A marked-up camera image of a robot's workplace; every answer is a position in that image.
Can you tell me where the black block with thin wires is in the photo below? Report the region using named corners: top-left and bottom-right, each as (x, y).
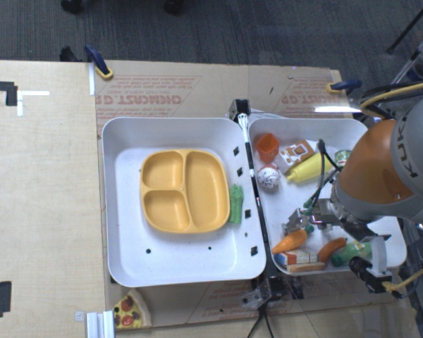
top-left (241, 275), bottom-right (305, 309)
top-left (228, 99), bottom-right (252, 121)

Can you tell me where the yellow mustard bottle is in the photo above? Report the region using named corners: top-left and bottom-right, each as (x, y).
top-left (286, 151), bottom-right (334, 184)

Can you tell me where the orange cup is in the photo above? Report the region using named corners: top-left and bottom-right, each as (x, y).
top-left (255, 132), bottom-right (281, 164)

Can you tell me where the green bottle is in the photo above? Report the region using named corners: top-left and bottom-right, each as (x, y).
top-left (330, 241), bottom-right (373, 268)

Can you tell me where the yellow pizza slice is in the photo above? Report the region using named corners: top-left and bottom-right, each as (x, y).
top-left (112, 288), bottom-right (153, 331)

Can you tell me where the brown and white carton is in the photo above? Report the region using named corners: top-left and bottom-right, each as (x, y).
top-left (278, 139), bottom-right (318, 174)

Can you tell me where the orange sausage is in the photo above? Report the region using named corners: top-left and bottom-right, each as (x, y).
top-left (317, 237), bottom-right (348, 263)

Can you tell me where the orange and white carton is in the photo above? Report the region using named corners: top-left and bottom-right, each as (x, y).
top-left (274, 248), bottom-right (319, 267)

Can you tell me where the brown cardboard board red print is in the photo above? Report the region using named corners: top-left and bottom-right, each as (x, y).
top-left (94, 61), bottom-right (410, 327)

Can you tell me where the green asparagus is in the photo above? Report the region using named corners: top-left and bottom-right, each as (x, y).
top-left (228, 183), bottom-right (245, 225)

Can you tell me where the thin black and white rod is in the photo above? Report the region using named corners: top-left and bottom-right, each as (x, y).
top-left (238, 113), bottom-right (273, 278)

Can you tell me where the orange divided plate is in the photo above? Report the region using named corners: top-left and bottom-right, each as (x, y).
top-left (139, 149), bottom-right (231, 234)

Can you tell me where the white plastic tray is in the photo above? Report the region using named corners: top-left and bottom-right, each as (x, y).
top-left (248, 117), bottom-right (408, 277)
top-left (101, 117), bottom-right (268, 288)

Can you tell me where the orange carrot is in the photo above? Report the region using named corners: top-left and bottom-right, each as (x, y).
top-left (271, 223), bottom-right (315, 255)

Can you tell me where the green and white can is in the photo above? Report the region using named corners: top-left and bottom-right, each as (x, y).
top-left (334, 149), bottom-right (353, 169)

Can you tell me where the black cylinder on white bracket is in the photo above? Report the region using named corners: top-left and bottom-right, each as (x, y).
top-left (348, 235), bottom-right (394, 294)

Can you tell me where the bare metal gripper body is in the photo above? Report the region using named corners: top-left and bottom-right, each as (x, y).
top-left (308, 198), bottom-right (379, 242)

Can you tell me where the white sprinkled cupcake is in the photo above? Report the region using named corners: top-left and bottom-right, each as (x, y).
top-left (256, 163), bottom-right (282, 190)

